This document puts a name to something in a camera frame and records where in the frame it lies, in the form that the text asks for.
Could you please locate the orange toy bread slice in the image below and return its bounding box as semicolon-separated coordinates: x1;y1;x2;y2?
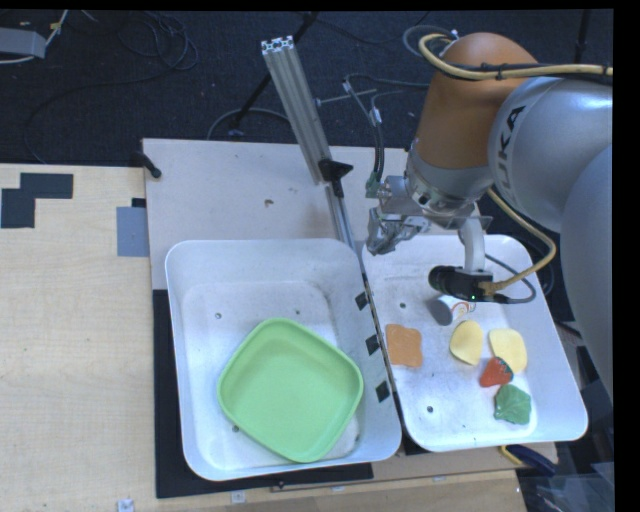
384;323;425;370

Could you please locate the pale wood board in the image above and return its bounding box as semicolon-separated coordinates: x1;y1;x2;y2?
142;138;559;499

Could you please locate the red toy strawberry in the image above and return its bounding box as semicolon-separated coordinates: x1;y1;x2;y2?
478;356;515;389

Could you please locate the thin black and white rod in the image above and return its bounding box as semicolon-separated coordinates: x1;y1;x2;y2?
359;248;404;451

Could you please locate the green plate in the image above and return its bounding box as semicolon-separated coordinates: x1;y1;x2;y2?
215;316;365;465

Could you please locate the small white can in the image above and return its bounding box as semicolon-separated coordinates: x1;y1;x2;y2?
430;294;477;328

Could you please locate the yellow toy crisp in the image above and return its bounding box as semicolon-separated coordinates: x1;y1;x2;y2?
448;319;485;367
487;327;529;375

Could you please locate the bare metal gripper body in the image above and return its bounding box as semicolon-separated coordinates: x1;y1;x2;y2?
376;174;477;232

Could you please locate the black cylinder on white bracket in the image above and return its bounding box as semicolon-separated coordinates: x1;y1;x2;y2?
427;218;495;303

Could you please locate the white plastic tray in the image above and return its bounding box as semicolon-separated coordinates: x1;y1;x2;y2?
164;237;404;483
360;233;590;454

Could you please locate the green toy lettuce leaf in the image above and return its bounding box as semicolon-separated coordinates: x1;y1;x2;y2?
492;383;533;426

